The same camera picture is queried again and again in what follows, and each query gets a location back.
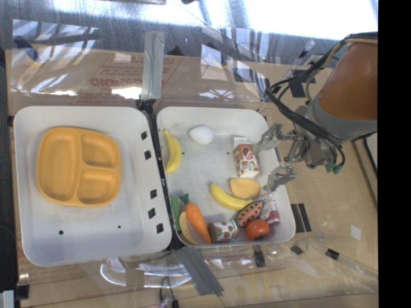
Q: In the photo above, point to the watermelon slice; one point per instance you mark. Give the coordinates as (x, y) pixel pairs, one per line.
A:
(250, 213)

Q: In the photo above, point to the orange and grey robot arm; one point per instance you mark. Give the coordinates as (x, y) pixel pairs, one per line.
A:
(350, 85)

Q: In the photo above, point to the white can, strawberry print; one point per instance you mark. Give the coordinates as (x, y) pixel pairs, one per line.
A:
(224, 231)

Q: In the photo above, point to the pale orange bread slice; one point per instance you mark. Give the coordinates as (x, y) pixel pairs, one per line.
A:
(244, 188)

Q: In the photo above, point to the red and white packet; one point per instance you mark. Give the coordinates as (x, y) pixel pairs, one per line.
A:
(272, 210)

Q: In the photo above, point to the brown cardboard board, red print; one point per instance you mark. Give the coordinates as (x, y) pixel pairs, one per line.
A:
(330, 210)

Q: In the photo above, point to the white plastic tray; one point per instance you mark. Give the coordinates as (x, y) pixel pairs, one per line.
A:
(205, 168)
(96, 229)

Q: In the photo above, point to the white egg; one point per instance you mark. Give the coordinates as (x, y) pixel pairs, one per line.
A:
(201, 135)

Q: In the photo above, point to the orange carrot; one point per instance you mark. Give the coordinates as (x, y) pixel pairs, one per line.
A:
(196, 218)

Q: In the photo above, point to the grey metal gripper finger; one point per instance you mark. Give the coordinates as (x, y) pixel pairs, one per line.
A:
(269, 138)
(278, 176)

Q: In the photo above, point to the orange tomato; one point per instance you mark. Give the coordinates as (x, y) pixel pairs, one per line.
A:
(257, 229)

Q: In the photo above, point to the green vegetable stick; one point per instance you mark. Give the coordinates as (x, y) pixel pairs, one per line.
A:
(175, 213)

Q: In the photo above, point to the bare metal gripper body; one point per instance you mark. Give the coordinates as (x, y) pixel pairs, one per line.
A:
(316, 149)

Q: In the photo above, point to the orange and white carton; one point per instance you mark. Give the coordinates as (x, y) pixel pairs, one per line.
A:
(246, 159)

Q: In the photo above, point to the orange divided plate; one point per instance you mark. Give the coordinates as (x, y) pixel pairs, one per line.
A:
(61, 165)

